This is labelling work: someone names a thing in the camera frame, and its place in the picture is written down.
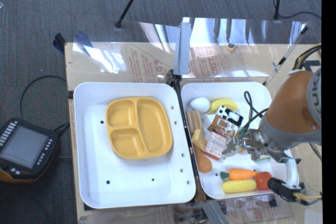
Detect white plastic tray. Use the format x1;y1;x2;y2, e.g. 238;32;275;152
73;81;197;209
180;81;300;200

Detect tan bread sticks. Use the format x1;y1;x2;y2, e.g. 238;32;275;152
186;110;204;136

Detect yellow banana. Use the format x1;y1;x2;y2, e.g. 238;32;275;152
206;98;239;115

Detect orange carrot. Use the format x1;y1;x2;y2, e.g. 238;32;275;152
219;168;259;181

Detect yellow corn cob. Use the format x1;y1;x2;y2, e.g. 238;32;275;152
222;179;257;194

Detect orange and white carton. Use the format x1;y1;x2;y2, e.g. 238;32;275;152
207;114;239;140

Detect orange and white packet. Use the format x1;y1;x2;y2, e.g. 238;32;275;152
204;131;227;161

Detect brown cardboard board red print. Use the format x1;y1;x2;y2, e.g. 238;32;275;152
64;41;322;224

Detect yellow cheese wedge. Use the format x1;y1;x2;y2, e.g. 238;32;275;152
191;129;208;152

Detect black cylinder on white bracket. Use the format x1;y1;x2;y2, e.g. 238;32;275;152
267;158;305;203

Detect black block with wires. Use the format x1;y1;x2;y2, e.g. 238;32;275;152
166;70;182;85

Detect yellow divided plate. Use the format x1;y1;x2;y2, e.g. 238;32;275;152
105;97;174;160

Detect white egg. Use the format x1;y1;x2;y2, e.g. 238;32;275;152
190;97;211;113

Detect black and white carton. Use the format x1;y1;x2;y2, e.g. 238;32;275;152
215;105;244;127

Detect orange chicken drumstick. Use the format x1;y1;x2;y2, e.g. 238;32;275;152
193;145;213;174

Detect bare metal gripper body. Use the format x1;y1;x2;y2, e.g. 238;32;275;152
237;127;302;165

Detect red tomato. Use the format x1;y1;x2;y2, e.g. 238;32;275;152
255;171;274;191

